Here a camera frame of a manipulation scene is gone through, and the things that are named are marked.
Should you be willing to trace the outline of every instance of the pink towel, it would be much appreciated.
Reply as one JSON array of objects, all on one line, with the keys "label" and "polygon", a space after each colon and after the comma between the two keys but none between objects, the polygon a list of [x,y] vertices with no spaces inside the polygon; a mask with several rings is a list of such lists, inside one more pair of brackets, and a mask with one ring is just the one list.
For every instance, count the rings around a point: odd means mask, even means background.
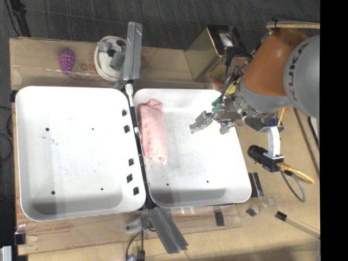
[{"label": "pink towel", "polygon": [[139,108],[139,127],[144,156],[162,163],[167,160],[162,103],[150,99]]}]

